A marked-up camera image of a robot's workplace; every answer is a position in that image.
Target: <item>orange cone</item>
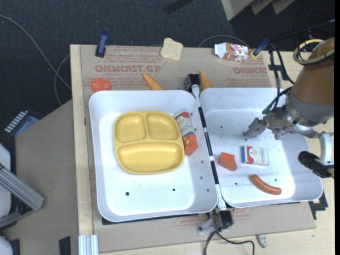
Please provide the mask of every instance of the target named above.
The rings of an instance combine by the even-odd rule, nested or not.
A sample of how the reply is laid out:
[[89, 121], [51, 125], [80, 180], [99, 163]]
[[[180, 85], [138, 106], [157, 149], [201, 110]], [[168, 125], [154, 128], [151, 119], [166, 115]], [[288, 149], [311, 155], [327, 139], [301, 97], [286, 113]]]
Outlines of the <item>orange cone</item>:
[[147, 74], [143, 74], [147, 85], [149, 86], [150, 90], [164, 90], [164, 88], [152, 77], [148, 76]]
[[211, 88], [211, 83], [203, 71], [200, 72], [200, 77], [201, 77], [201, 91]]

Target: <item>sausage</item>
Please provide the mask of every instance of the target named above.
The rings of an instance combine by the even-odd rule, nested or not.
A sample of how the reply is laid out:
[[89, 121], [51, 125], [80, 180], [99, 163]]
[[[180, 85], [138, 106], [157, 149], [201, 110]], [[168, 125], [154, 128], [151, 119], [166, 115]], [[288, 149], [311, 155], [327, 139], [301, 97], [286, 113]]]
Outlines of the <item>sausage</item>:
[[266, 192], [266, 193], [270, 193], [270, 194], [275, 194], [275, 195], [279, 195], [282, 193], [281, 188], [279, 187], [275, 187], [275, 186], [271, 186], [267, 183], [265, 183], [258, 175], [254, 174], [250, 176], [250, 180], [251, 182], [257, 187], [259, 188], [261, 191]]

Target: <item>beige sponge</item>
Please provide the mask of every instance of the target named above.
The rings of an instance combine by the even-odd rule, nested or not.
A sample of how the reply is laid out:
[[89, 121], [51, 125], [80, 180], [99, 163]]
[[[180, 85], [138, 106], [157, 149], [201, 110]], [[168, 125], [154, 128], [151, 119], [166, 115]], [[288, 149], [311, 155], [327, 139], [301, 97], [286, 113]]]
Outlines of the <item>beige sponge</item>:
[[162, 58], [168, 58], [173, 61], [179, 61], [181, 58], [183, 45], [180, 42], [176, 42], [171, 38], [165, 38], [163, 47], [160, 50], [160, 56]]

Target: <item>yellow plate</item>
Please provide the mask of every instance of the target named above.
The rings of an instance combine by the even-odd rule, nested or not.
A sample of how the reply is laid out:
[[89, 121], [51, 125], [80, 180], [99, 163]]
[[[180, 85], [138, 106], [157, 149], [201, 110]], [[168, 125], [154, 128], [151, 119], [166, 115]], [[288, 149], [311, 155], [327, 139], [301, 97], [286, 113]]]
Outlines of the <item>yellow plate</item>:
[[168, 113], [124, 113], [114, 123], [113, 139], [119, 165], [132, 174], [170, 172], [184, 161], [181, 131]]

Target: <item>red round object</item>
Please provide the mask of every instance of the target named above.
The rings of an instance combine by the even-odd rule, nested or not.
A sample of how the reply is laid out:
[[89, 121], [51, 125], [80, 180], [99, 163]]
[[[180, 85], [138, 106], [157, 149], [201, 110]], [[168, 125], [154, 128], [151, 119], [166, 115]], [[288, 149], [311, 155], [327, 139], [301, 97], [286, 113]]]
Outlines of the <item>red round object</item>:
[[95, 78], [92, 80], [91, 89], [93, 92], [97, 91], [110, 91], [111, 82], [106, 78]]

